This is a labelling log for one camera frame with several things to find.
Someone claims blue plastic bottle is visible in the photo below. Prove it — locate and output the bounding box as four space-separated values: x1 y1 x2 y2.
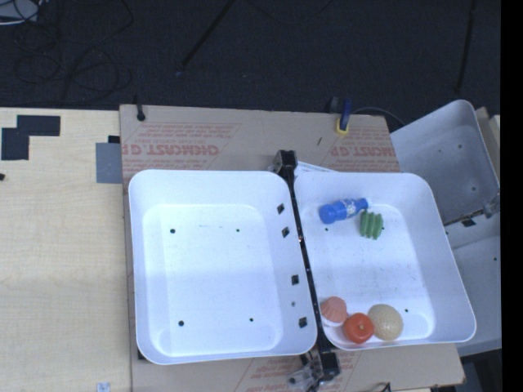
318 197 373 225

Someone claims white plastic tray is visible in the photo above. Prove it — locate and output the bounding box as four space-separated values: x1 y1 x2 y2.
292 171 478 351
127 168 319 366

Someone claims red toy tomato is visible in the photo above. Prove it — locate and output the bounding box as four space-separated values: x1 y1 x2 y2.
342 312 376 345

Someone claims black block with thin wires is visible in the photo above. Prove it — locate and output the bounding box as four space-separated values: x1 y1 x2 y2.
272 149 297 175
318 351 342 381

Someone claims cream round toy bread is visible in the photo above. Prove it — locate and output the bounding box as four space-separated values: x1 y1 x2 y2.
367 304 405 341

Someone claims green ribbed toy vegetable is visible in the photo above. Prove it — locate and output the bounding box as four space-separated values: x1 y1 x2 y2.
360 211 385 241

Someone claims pink toy shell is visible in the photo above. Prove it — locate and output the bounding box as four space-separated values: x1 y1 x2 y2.
320 296 349 325

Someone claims brown cardboard board, red print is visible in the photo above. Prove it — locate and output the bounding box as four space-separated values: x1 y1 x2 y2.
118 104 467 392

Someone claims thin black rod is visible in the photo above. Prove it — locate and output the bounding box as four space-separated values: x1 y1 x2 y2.
280 165 331 380

